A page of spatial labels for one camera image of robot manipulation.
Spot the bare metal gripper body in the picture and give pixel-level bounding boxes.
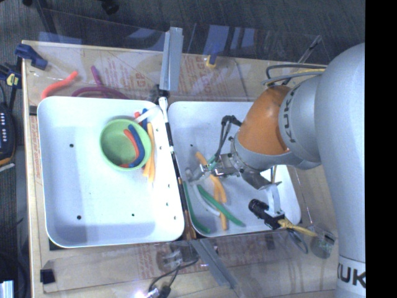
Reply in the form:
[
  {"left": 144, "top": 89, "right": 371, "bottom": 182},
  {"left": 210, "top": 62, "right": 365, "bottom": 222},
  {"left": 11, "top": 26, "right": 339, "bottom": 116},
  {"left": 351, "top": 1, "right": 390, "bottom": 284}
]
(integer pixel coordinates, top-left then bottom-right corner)
[{"left": 213, "top": 152, "right": 242, "bottom": 178}]

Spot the white bendy stick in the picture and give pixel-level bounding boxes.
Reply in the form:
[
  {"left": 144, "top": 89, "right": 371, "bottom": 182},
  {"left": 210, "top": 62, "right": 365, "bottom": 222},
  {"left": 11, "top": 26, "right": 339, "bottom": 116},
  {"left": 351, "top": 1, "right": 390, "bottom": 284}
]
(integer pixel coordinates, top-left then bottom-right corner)
[
  {"left": 136, "top": 105, "right": 163, "bottom": 124},
  {"left": 188, "top": 181, "right": 221, "bottom": 217}
]

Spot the green bendy stick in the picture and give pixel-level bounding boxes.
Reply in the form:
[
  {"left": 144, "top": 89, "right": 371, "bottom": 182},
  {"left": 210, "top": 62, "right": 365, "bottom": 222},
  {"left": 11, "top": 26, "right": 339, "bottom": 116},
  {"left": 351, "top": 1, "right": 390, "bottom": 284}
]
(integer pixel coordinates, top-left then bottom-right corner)
[
  {"left": 196, "top": 184, "right": 246, "bottom": 228},
  {"left": 182, "top": 181, "right": 212, "bottom": 234}
]

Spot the white plastic tray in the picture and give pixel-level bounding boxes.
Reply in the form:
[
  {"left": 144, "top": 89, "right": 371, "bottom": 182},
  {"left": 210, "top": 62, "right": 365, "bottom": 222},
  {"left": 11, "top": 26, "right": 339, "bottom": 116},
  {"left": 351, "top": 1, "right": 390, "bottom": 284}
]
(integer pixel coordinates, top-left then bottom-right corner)
[
  {"left": 166, "top": 101, "right": 303, "bottom": 238},
  {"left": 36, "top": 96, "right": 186, "bottom": 249}
]

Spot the thin black and white rod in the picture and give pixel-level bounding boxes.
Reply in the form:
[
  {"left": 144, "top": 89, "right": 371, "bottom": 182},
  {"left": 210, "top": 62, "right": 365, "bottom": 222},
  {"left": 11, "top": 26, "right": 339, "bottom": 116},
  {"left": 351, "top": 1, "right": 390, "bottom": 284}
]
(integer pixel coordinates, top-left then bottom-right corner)
[{"left": 158, "top": 96, "right": 195, "bottom": 240}]

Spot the red bendy stick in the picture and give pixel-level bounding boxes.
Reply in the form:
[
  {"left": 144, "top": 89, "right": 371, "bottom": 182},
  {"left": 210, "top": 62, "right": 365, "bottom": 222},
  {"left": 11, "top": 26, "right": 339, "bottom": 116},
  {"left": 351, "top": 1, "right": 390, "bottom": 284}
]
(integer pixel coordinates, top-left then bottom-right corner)
[
  {"left": 119, "top": 129, "right": 141, "bottom": 168},
  {"left": 40, "top": 70, "right": 79, "bottom": 99}
]

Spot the green bowl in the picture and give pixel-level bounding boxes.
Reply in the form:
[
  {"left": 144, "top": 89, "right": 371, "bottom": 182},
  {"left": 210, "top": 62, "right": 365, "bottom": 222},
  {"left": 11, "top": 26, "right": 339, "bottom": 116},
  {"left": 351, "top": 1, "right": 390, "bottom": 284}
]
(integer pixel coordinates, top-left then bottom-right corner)
[{"left": 99, "top": 118, "right": 153, "bottom": 171}]

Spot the purple bendy stick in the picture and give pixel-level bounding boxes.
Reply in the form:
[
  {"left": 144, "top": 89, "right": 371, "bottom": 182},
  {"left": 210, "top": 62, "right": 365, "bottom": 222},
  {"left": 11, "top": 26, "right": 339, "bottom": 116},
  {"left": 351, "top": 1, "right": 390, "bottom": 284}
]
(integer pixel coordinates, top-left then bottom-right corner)
[{"left": 71, "top": 65, "right": 130, "bottom": 100}]

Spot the brown cardboard board red print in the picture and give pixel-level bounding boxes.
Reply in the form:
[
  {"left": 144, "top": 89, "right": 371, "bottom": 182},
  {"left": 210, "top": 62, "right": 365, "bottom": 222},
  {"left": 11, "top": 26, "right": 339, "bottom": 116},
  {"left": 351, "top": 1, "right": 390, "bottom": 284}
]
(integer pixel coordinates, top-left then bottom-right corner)
[{"left": 20, "top": 40, "right": 339, "bottom": 295}]

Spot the black cylinder on white bracket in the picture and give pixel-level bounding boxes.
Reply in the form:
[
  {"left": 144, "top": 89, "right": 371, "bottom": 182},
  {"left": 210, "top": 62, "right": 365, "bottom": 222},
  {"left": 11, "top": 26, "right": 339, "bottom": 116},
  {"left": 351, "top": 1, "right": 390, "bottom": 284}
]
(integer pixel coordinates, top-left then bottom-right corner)
[{"left": 248, "top": 181, "right": 286, "bottom": 231}]

